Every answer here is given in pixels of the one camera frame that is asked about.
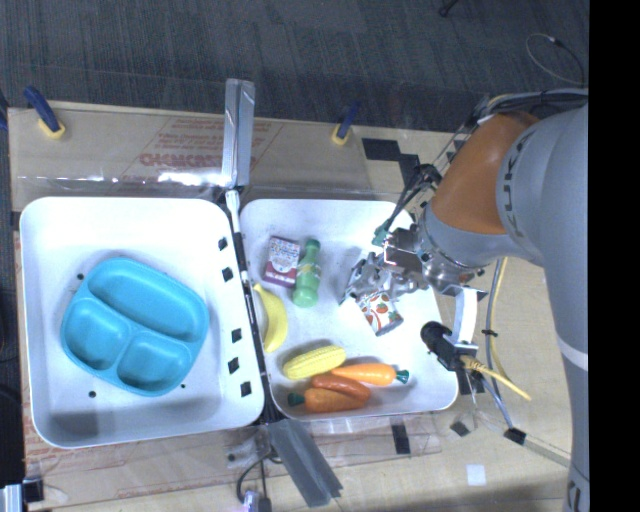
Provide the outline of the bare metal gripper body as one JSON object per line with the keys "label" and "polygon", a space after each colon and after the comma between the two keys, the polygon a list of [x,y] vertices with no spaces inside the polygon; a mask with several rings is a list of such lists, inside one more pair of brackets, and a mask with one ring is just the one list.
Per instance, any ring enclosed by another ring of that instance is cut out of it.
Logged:
{"label": "bare metal gripper body", "polygon": [[384,241],[383,262],[407,290],[432,288],[449,296],[455,296],[479,271],[450,258],[417,228],[395,229]]}

